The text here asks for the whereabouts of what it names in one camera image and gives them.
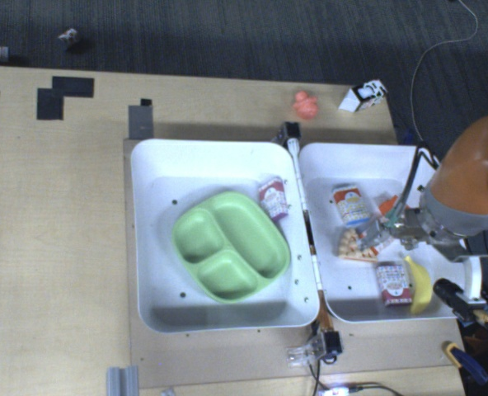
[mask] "wooden table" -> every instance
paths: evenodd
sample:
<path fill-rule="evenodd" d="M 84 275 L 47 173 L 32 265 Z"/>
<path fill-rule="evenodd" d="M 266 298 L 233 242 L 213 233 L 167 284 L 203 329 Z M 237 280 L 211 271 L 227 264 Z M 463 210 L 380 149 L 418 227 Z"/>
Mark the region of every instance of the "wooden table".
<path fill-rule="evenodd" d="M 65 97 L 62 121 L 37 120 L 37 88 L 51 88 L 53 76 L 94 78 L 94 97 Z M 107 368 L 133 363 L 123 166 L 129 105 L 152 100 L 157 137 L 269 140 L 283 121 L 298 120 L 293 94 L 305 89 L 319 96 L 321 111 L 302 122 L 303 142 L 394 143 L 385 102 L 359 114 L 337 110 L 347 88 L 0 67 L 0 395 L 105 394 Z M 348 349 L 324 369 L 325 383 L 463 394 L 439 349 L 461 344 L 454 320 L 335 325 Z M 262 351 L 283 353 L 279 333 L 263 333 Z M 209 339 L 198 339 L 209 349 Z M 173 354 L 185 365 L 176 367 L 181 379 L 171 383 L 184 384 L 175 386 L 178 396 L 312 391 L 307 370 L 285 374 L 284 359 L 268 378 L 254 372 L 224 383 L 235 366 L 219 365 L 221 383 L 196 384 L 180 355 Z"/>

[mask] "yellow banana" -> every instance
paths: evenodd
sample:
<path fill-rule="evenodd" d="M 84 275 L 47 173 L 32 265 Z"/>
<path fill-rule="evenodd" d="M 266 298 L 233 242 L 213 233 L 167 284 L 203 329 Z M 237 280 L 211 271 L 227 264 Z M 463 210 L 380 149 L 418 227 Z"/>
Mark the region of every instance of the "yellow banana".
<path fill-rule="evenodd" d="M 412 261 L 410 256 L 404 258 L 404 261 L 409 264 L 411 273 L 415 282 L 415 293 L 412 296 L 411 312 L 419 314 L 427 308 L 431 297 L 433 296 L 433 286 L 431 285 L 431 278 L 429 273 L 420 264 Z"/>

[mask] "red object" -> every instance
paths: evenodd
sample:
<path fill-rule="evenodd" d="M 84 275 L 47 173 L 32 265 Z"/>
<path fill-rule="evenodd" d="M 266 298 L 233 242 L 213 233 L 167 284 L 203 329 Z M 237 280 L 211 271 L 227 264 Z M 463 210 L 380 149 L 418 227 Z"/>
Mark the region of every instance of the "red object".
<path fill-rule="evenodd" d="M 295 94 L 295 102 L 292 107 L 295 109 L 297 116 L 306 120 L 316 117 L 319 111 L 317 97 L 310 97 L 305 91 L 299 91 Z"/>

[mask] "gray floor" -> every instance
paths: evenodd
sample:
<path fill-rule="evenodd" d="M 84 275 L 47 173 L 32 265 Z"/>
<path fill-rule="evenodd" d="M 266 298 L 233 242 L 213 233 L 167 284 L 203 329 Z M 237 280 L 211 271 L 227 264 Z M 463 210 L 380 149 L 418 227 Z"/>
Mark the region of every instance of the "gray floor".
<path fill-rule="evenodd" d="M 488 114 L 488 0 L 473 40 L 425 57 L 415 85 L 422 135 L 443 155 Z M 56 36 L 86 37 L 72 52 Z M 409 94 L 424 50 L 468 36 L 472 16 L 448 0 L 0 0 L 0 45 L 45 68 L 387 86 L 397 137 L 412 128 Z"/>

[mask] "green plate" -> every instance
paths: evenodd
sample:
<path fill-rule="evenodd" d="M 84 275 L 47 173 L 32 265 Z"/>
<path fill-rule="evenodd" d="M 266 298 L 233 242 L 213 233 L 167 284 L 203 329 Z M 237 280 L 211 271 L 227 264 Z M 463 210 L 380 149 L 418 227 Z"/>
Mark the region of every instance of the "green plate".
<path fill-rule="evenodd" d="M 262 208 L 233 191 L 183 214 L 174 225 L 172 241 L 202 289 L 225 304 L 264 289 L 290 262 L 286 240 Z"/>

